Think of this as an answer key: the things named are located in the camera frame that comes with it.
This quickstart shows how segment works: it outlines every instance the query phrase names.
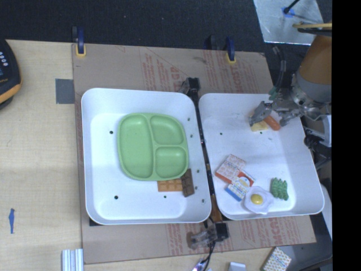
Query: cardboard sheet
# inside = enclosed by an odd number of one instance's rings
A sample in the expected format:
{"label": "cardboard sheet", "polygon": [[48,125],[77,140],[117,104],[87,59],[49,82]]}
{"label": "cardboard sheet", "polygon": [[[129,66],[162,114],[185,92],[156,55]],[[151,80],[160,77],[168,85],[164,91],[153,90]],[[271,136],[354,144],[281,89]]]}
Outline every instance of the cardboard sheet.
{"label": "cardboard sheet", "polygon": [[[192,250],[187,236],[200,224],[100,226],[92,224],[85,208],[81,97],[91,88],[178,91],[187,77],[198,77],[205,93],[267,93],[272,81],[261,53],[236,52],[229,64],[225,51],[158,47],[86,45],[86,56],[72,47],[76,106],[81,225],[85,264],[208,253]],[[314,243],[309,216],[227,221],[229,239],[214,252]]]}

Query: black device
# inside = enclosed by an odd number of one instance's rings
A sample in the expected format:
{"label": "black device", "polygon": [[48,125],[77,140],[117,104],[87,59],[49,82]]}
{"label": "black device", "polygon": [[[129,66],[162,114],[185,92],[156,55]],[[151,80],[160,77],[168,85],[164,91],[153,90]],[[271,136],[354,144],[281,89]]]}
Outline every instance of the black device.
{"label": "black device", "polygon": [[0,109],[12,101],[22,83],[15,55],[6,40],[0,38]]}

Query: small cardboard box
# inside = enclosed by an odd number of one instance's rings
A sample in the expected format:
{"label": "small cardboard box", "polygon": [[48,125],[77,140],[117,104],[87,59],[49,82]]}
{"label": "small cardboard box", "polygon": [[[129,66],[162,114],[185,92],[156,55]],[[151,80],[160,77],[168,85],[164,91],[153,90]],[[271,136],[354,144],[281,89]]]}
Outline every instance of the small cardboard box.
{"label": "small cardboard box", "polygon": [[232,183],[237,177],[240,177],[240,171],[244,168],[246,162],[235,155],[229,155],[228,158],[218,168],[215,175],[227,183]]}
{"label": "small cardboard box", "polygon": [[280,248],[275,247],[271,255],[262,267],[262,271],[285,271],[291,262],[291,258]]}
{"label": "small cardboard box", "polygon": [[231,196],[233,196],[237,201],[242,201],[246,196],[249,188],[252,187],[255,179],[246,174],[245,171],[239,172],[236,179],[233,180],[231,184],[229,184],[226,188],[226,192],[228,192]]}

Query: light wood surface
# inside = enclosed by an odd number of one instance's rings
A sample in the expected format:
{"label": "light wood surface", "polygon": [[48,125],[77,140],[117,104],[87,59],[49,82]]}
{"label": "light wood surface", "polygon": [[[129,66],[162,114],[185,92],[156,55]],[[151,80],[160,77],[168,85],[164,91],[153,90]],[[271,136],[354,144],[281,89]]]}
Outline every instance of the light wood surface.
{"label": "light wood surface", "polygon": [[[0,270],[61,270],[61,251],[82,248],[73,104],[56,104],[55,80],[73,79],[71,43],[8,40],[24,80],[0,110]],[[14,233],[8,216],[15,210]],[[272,248],[214,253],[259,270]],[[85,271],[188,271],[200,255],[85,265]]]}

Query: fried egg toy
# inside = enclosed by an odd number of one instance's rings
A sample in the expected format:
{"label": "fried egg toy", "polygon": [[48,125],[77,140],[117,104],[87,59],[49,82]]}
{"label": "fried egg toy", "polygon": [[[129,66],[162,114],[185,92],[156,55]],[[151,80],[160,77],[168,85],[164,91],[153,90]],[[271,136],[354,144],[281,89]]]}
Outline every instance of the fried egg toy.
{"label": "fried egg toy", "polygon": [[273,202],[272,194],[258,186],[252,186],[244,198],[244,206],[256,214],[267,214]]}

